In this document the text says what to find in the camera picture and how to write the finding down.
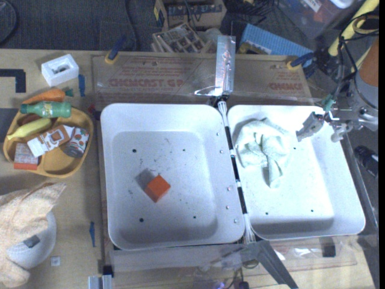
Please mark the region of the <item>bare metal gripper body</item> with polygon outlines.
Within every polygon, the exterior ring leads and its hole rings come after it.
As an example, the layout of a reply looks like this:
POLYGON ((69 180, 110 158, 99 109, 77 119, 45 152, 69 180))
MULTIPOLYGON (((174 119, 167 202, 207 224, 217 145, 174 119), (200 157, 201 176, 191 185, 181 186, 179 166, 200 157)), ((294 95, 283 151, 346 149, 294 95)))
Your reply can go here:
POLYGON ((367 128, 378 130, 378 110, 366 103, 349 104, 347 100, 339 100, 328 112, 329 123, 335 129, 352 131, 367 128))

